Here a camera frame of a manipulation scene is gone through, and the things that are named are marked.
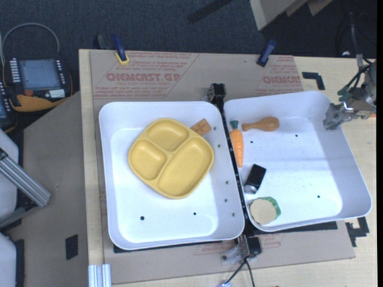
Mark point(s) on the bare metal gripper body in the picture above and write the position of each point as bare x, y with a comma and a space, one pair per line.
363, 102

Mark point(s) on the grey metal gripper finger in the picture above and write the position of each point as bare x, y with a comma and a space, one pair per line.
329, 120
340, 119

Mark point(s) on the white plastic tray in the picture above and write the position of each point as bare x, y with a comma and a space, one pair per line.
167, 220
299, 172

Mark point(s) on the brown chicken drumstick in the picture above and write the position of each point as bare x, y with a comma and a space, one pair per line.
266, 123

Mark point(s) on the black can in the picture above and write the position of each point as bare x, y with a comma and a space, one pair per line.
256, 175

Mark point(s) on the orange carrot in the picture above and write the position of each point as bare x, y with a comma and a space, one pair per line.
237, 143

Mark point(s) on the thin black rod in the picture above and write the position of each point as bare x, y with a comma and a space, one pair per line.
235, 166

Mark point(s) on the green and tan round slice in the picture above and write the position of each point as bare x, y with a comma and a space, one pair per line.
262, 210

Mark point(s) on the brown biscuit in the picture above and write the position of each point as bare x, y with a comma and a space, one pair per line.
201, 126

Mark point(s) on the brown cardboard board red print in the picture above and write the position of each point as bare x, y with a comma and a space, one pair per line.
179, 79

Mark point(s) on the yellow divided plate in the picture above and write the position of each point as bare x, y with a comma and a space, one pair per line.
179, 166

